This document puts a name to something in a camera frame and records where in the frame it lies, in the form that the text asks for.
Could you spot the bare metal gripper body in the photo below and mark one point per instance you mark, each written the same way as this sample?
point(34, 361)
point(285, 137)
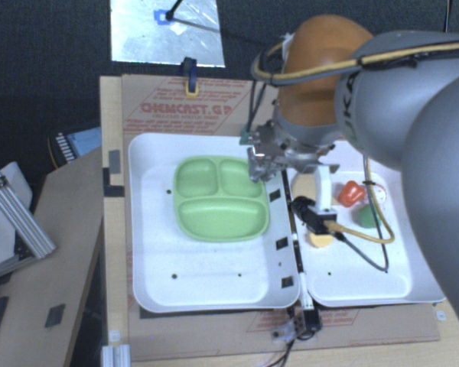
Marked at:
point(290, 151)

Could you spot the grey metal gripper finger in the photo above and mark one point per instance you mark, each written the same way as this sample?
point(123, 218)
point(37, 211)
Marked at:
point(271, 170)
point(254, 166)

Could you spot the green rounded toy food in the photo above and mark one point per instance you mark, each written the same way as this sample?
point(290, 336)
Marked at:
point(367, 218)

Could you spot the orange bell pepper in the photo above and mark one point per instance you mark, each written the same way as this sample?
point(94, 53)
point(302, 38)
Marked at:
point(351, 193)

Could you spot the yellow toy food piece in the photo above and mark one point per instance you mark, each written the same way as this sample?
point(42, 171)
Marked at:
point(320, 241)

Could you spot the brown cardboard board red print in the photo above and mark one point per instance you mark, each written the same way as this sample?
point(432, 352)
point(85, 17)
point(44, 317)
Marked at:
point(199, 105)

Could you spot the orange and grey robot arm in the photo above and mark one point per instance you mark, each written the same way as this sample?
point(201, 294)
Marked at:
point(398, 121)

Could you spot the tan flat bread slice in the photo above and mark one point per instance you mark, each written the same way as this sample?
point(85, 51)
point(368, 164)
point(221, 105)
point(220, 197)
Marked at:
point(305, 186)

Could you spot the white plastic tray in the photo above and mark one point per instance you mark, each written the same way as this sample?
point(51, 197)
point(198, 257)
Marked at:
point(352, 277)
point(214, 273)

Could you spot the green divided plate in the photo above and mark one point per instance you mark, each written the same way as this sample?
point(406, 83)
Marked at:
point(222, 212)

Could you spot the thin black and white rod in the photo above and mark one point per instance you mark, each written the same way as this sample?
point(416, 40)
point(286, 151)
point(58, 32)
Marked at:
point(299, 258)

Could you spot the black cylinder on white bracket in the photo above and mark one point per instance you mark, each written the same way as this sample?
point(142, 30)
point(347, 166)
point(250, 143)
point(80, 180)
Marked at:
point(321, 189)

